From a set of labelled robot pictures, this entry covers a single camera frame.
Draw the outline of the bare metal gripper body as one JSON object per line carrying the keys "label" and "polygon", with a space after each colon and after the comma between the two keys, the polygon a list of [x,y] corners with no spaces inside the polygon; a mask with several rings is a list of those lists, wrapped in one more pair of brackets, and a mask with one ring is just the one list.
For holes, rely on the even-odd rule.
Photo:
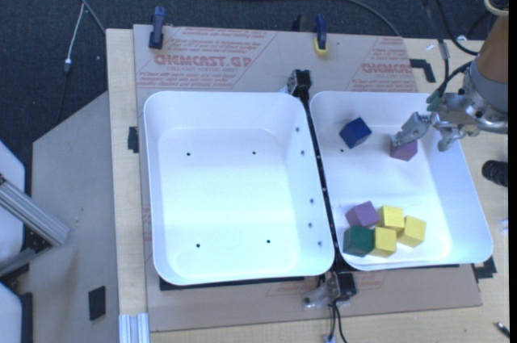
{"label": "bare metal gripper body", "polygon": [[431,125],[441,132],[475,136],[479,132],[508,133],[508,94],[488,96],[477,90],[460,89],[457,93],[430,96]]}

